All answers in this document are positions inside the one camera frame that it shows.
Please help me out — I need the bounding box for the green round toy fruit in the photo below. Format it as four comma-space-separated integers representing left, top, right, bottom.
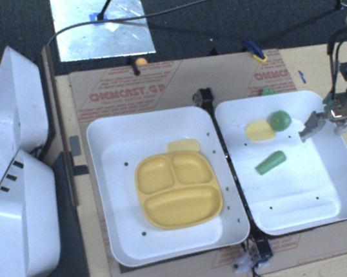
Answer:
267, 108, 293, 133

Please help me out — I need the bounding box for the yellow oval toy food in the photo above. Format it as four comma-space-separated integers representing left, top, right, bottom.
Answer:
243, 117, 277, 144

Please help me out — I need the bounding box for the green toy cucumber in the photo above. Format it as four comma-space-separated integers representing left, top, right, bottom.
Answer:
252, 149, 289, 177

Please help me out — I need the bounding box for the white plastic tray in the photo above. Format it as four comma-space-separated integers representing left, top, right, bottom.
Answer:
212, 81, 347, 243
83, 97, 255, 272

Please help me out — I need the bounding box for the pale yellow flat slice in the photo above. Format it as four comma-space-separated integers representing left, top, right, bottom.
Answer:
166, 136, 202, 158

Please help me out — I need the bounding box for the yellow divided plate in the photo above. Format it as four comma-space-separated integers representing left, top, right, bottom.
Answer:
131, 144, 228, 236

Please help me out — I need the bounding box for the brown cardboard board red print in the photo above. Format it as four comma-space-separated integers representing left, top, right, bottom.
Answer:
68, 30, 347, 277

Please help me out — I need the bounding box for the black block with thin wires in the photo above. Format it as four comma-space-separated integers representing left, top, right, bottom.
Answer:
247, 237, 275, 265
191, 86, 216, 110

